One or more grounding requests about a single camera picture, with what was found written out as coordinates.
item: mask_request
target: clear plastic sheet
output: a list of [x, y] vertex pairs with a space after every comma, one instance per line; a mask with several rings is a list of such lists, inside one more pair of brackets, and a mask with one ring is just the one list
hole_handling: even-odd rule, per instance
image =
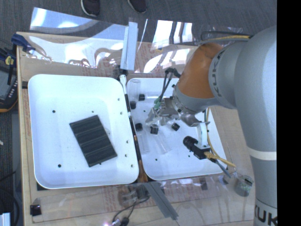
[[[138, 23], [138, 36], [135, 54], [135, 68], [129, 71], [132, 77], [162, 78], [167, 68], [183, 72], [191, 54], [198, 47], [204, 31], [242, 32], [241, 28], [221, 28], [201, 24], [174, 21], [135, 21]], [[30, 53], [19, 50], [21, 82], [27, 82], [38, 73], [66, 74], [81, 76], [103, 76], [117, 78], [124, 48], [126, 25], [111, 24], [88, 18], [61, 14], [35, 8], [32, 14], [30, 33], [21, 33], [33, 49]], [[44, 190], [37, 186], [33, 172], [32, 141], [28, 93], [23, 90], [24, 132], [27, 146], [31, 205], [40, 205], [42, 214], [32, 216], [34, 223], [57, 220], [108, 225], [114, 215], [131, 205], [125, 194], [130, 194], [140, 184], [75, 189]], [[216, 124], [229, 160], [236, 157], [238, 147], [244, 147], [244, 139], [232, 138], [228, 126], [220, 124], [222, 110], [214, 110]], [[235, 130], [239, 122], [233, 125]], [[159, 205], [150, 197], [136, 205], [130, 218], [131, 225], [212, 225], [247, 221], [253, 219], [255, 187], [247, 185], [247, 195], [237, 193], [237, 186], [244, 178], [252, 180], [252, 174], [230, 168], [231, 178], [224, 174], [195, 178], [179, 178], [158, 181], [166, 199], [175, 209], [177, 220], [166, 218]], [[118, 216], [122, 219], [131, 208]]]

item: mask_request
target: white tray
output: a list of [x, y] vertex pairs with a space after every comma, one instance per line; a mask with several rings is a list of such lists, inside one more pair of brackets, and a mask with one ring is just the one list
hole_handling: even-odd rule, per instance
[[[28, 83], [34, 174], [48, 189], [129, 184], [139, 173], [121, 84], [112, 78], [45, 75]], [[117, 157], [89, 167], [69, 123], [98, 115]]]
[[[142, 78], [140, 94], [147, 96], [161, 94], [163, 87], [163, 79], [157, 78]], [[176, 84], [178, 79], [172, 79], [170, 85], [164, 97], [172, 96], [172, 85]], [[143, 153], [143, 138], [137, 135], [140, 150], [142, 152], [142, 162], [146, 174], [153, 180], [168, 180], [176, 178], [188, 178], [209, 174], [221, 173], [220, 167], [207, 160], [199, 160], [193, 155], [193, 152], [189, 152], [187, 147], [183, 144], [183, 139], [186, 136], [198, 138], [197, 129], [195, 127], [188, 127], [182, 121], [176, 121], [180, 128], [178, 131], [171, 129], [170, 125], [160, 126], [159, 133], [162, 133], [163, 143], [171, 148], [167, 153], [163, 153], [160, 146], [154, 141], [155, 135], [150, 133], [150, 127], [145, 124], [145, 120], [148, 117], [148, 113], [154, 106], [155, 96], [144, 101], [139, 101], [136, 104], [136, 108], [131, 110], [134, 123], [142, 123], [144, 130], [144, 137], [150, 147], [149, 152]], [[204, 114], [199, 113], [197, 118], [200, 121], [204, 121]], [[217, 128], [215, 126], [214, 119], [209, 114], [210, 124], [208, 125], [210, 140], [213, 144], [215, 151], [218, 155], [226, 159], [225, 152], [218, 135]]]

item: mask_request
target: clamp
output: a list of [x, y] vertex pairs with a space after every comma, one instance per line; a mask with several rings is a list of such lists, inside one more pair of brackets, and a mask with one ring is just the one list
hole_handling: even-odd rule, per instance
[[14, 68], [16, 68], [16, 49], [17, 46], [22, 46], [23, 51], [30, 54], [31, 50], [35, 50], [34, 47], [32, 47], [27, 40], [20, 34], [14, 34], [11, 38], [11, 42], [13, 43], [13, 48], [0, 48], [0, 60], [3, 60], [6, 65], [9, 66], [9, 74], [8, 74], [8, 85], [11, 83], [11, 77], [14, 71]]

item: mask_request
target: gray carpet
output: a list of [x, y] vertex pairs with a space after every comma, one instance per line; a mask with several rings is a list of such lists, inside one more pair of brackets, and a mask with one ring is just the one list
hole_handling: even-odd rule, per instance
[[[146, 0], [148, 11], [134, 12], [127, 0], [101, 0], [101, 13], [96, 20], [126, 25], [129, 18], [136, 22], [150, 19], [149, 36], [152, 40], [156, 20], [190, 22], [209, 26], [243, 28], [255, 34], [277, 24], [277, 0]], [[80, 0], [0, 0], [0, 48], [10, 48], [10, 38], [17, 31], [29, 31], [33, 8], [44, 8], [75, 16], [87, 17]], [[0, 113], [0, 178], [12, 172], [11, 112]], [[12, 192], [12, 178], [0, 183], [0, 188]], [[8, 207], [12, 203], [2, 200]]]

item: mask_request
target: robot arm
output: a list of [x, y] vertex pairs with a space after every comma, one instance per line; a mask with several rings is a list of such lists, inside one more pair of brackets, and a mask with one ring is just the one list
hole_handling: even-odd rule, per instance
[[198, 126], [195, 115], [220, 105], [237, 109], [256, 183], [254, 225], [277, 225], [276, 26], [222, 48], [200, 46], [174, 87], [148, 120], [178, 119]]

